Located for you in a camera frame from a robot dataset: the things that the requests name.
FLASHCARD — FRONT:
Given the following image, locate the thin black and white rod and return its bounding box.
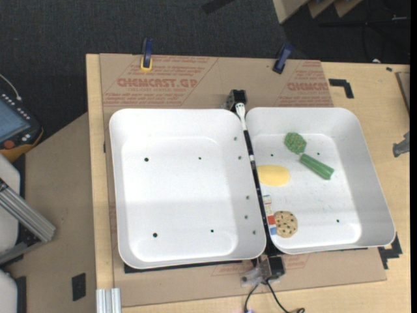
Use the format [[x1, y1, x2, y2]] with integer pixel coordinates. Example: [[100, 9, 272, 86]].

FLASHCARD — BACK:
[[234, 102, 273, 253]]

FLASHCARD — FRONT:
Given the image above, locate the yellow oval chip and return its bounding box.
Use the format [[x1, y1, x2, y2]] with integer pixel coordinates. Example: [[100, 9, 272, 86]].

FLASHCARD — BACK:
[[256, 164, 291, 187]]

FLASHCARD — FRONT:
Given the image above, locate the white plastic tray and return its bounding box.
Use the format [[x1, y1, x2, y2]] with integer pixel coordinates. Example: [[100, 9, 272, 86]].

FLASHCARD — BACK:
[[244, 106, 396, 256], [108, 108, 267, 270]]

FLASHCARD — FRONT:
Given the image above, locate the green broccoli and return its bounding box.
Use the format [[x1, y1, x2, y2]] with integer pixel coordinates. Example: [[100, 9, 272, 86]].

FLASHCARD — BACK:
[[283, 132, 308, 155]]

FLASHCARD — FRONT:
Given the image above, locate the brown cardboard board red print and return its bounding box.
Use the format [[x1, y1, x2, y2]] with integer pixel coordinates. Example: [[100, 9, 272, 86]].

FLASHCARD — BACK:
[[98, 53, 388, 308]]

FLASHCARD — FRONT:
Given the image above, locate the white red blue carton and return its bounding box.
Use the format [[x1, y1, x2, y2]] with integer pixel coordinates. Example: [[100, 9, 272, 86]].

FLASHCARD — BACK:
[[261, 194, 278, 237]]

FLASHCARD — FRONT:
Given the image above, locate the brown chocolate chip biscuit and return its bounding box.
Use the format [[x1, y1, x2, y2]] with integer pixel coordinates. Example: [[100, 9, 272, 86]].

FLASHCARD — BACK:
[[273, 210, 298, 239]]

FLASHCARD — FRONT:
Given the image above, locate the green celery stick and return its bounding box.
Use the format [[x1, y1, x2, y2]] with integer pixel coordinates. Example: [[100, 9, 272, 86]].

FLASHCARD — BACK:
[[299, 153, 336, 181]]

